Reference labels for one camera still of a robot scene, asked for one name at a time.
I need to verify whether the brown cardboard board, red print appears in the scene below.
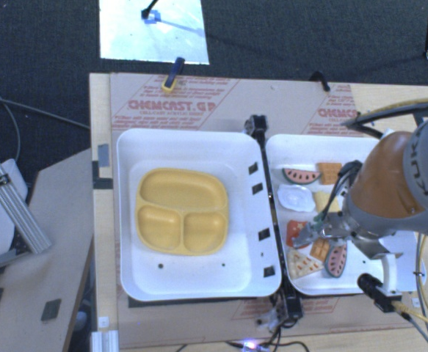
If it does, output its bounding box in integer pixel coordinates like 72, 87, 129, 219
109, 72, 428, 348

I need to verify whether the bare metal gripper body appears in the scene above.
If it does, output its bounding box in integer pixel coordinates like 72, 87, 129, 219
319, 212, 402, 260

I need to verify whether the yellow cheese wedge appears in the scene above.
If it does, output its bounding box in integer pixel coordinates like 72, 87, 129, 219
313, 190, 341, 214

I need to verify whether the orange waffle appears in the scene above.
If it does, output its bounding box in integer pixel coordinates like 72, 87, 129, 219
316, 162, 344, 186
309, 237, 332, 262

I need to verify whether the red toy slice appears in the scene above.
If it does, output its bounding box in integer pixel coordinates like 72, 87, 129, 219
286, 219, 311, 249

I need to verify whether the thin black rod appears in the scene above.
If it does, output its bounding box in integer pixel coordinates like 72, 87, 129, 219
254, 125, 297, 309

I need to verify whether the white plastic tray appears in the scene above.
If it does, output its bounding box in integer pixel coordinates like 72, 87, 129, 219
264, 133, 428, 296
116, 128, 283, 302

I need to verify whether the white fried egg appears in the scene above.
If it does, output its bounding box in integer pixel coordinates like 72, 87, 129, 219
276, 183, 316, 213

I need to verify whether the red and green watermelon slice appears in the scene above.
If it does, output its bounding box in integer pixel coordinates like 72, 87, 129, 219
281, 167, 322, 186
324, 243, 349, 279

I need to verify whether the pale yellow pizza slice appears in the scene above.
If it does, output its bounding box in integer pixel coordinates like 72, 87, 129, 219
286, 247, 325, 281

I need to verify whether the black cylinder on white bracket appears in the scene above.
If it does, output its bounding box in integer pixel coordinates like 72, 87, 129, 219
357, 253, 404, 313

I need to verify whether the yellow divided plate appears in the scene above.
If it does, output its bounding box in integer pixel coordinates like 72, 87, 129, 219
135, 167, 231, 257

